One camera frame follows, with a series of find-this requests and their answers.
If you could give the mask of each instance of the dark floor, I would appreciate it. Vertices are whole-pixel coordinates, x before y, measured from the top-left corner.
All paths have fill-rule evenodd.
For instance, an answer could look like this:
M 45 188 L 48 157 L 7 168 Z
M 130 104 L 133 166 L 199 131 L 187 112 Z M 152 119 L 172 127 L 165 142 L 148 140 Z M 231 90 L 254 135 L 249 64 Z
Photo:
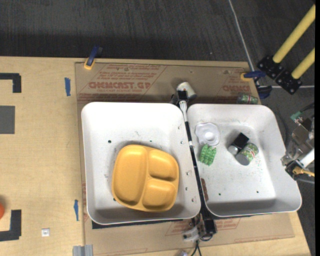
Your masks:
M 246 61 L 272 55 L 312 6 L 311 0 L 0 0 L 0 56 L 87 57 L 93 45 L 104 58 Z M 282 64 L 293 70 L 315 46 L 315 24 Z M 272 85 L 262 103 L 278 119 L 288 143 L 291 114 L 314 101 L 314 65 L 291 96 Z M 299 184 L 298 211 L 312 255 L 315 186 Z

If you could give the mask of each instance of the wooden table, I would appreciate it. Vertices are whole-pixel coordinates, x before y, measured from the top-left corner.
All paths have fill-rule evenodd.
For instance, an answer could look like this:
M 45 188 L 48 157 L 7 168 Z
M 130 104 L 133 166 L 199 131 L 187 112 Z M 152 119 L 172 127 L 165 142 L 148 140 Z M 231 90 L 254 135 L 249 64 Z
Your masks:
M 6 208 L 0 227 L 8 224 L 10 210 L 22 211 L 22 235 L 0 242 L 1 255 L 71 255 L 73 246 L 85 245 L 75 92 L 75 62 L 83 61 L 0 57 L 1 73 L 22 76 L 22 93 L 12 92 L 12 81 L 0 80 L 0 106 L 15 106 L 15 134 L 0 134 L 0 201 Z M 129 63 L 135 61 L 150 62 Z M 71 96 L 66 96 L 65 78 L 71 79 Z M 309 255 L 297 213 L 289 216 L 294 238 L 202 247 L 202 255 Z M 42 237 L 45 228 L 50 228 L 48 237 Z M 177 250 L 143 255 L 177 255 Z

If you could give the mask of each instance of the yellow bar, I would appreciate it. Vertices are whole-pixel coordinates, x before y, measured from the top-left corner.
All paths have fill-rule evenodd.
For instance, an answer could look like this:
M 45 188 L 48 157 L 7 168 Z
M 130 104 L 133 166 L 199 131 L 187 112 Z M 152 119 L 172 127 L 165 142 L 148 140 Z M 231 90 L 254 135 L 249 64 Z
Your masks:
M 291 76 L 294 79 L 299 79 L 310 66 L 315 62 L 315 56 L 316 56 L 316 48 L 313 48 L 312 51 L 304 58 L 303 61 L 300 62 L 300 64 L 292 71 Z
M 292 49 L 292 47 L 296 44 L 299 38 L 304 34 L 304 32 L 309 28 L 315 19 L 316 5 L 314 4 L 273 56 L 272 59 L 275 63 L 280 63 L 284 59 L 284 57 L 288 54 L 288 52 Z

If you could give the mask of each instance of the yellow divided plate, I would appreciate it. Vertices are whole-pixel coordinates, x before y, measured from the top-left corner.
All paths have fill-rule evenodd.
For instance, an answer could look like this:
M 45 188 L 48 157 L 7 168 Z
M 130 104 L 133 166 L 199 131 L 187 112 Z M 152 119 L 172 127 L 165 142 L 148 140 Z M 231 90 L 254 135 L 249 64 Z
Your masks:
M 148 146 L 128 145 L 115 160 L 112 194 L 120 204 L 145 212 L 164 212 L 175 203 L 179 166 L 172 155 Z

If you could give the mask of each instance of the orange ball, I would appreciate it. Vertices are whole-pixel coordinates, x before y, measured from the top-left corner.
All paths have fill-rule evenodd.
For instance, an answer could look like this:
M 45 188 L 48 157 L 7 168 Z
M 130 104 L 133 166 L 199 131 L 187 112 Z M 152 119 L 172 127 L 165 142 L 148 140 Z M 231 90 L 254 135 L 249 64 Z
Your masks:
M 5 214 L 5 208 L 4 206 L 0 203 L 0 219 L 3 217 Z

